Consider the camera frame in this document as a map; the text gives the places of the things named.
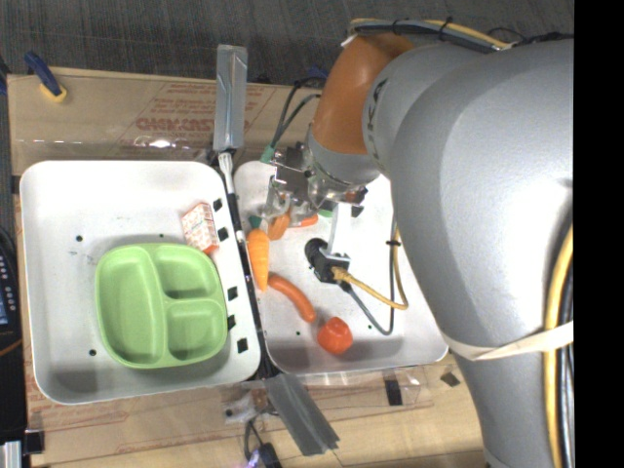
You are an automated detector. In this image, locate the brown cardboard board, red print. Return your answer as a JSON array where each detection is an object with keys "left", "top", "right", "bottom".
[{"left": 6, "top": 65, "right": 485, "bottom": 468}]

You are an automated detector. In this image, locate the orange sausage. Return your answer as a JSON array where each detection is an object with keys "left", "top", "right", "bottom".
[{"left": 267, "top": 272, "right": 318, "bottom": 324}]

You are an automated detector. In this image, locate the large orange carrot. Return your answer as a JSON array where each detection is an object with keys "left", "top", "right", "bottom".
[{"left": 245, "top": 214, "right": 271, "bottom": 293}]

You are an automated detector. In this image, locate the green divided plate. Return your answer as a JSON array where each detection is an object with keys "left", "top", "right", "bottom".
[{"left": 94, "top": 242, "right": 230, "bottom": 371}]

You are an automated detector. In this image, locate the white plastic tray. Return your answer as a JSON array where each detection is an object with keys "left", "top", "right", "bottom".
[
  {"left": 233, "top": 159, "right": 450, "bottom": 377},
  {"left": 19, "top": 159, "right": 262, "bottom": 406}
]

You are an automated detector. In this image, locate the orange and white carton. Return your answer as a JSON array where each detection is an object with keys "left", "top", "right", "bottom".
[{"left": 180, "top": 202, "right": 221, "bottom": 255}]

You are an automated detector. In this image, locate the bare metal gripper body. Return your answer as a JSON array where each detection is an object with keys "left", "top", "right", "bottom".
[{"left": 269, "top": 142, "right": 370, "bottom": 213}]

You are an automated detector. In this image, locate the black cylinder on white bracket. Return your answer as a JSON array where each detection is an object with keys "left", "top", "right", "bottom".
[{"left": 303, "top": 202, "right": 365, "bottom": 283}]

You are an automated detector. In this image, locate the small orange carrot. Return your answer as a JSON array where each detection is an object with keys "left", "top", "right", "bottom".
[{"left": 297, "top": 208, "right": 334, "bottom": 228}]

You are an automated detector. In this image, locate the small orange ridged toy food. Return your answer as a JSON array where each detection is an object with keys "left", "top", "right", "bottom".
[{"left": 266, "top": 212, "right": 293, "bottom": 242}]

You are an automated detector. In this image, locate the orange bell pepper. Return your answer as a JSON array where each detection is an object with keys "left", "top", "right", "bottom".
[{"left": 316, "top": 316, "right": 354, "bottom": 357}]

